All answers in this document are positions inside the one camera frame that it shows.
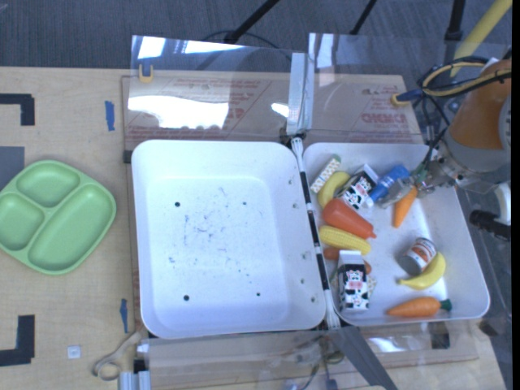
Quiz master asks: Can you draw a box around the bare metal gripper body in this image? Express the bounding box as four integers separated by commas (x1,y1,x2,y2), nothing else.
413,158,458,197

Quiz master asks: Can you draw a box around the blue bottle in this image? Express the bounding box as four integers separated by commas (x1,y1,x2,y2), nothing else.
368,164,410,204

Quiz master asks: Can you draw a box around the cow print milk carton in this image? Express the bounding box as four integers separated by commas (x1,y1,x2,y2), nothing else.
340,163,379,211
337,249,371,312

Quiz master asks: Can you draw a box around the white plastic tray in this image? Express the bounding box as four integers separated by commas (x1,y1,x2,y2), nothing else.
130,138,327,340
302,142,492,327

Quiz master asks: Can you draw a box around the small orange and white can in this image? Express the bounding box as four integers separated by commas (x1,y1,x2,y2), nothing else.
405,236,438,274

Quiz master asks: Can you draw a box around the yellow corn cob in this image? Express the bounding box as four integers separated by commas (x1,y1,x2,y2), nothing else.
318,225,372,256

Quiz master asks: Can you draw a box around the yellow banana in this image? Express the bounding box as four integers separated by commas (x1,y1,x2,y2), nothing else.
317,171,352,209
396,252,447,291

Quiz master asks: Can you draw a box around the white orange patterned wafer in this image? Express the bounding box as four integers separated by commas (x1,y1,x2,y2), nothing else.
310,154,342,195

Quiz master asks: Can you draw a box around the thin black and white rod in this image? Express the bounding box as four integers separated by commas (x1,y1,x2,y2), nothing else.
290,136,340,329

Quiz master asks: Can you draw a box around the orange carrot with green top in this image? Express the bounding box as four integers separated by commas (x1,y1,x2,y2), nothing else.
386,297,453,319

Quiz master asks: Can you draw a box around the brown cardboard board red print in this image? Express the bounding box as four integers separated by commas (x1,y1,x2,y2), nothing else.
121,73,480,370

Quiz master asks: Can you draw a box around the green divided plate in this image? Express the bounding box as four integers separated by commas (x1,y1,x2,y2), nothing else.
0,159,118,276

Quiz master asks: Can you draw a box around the black cylinder on white bracket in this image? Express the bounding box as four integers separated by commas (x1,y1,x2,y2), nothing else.
469,180,512,241

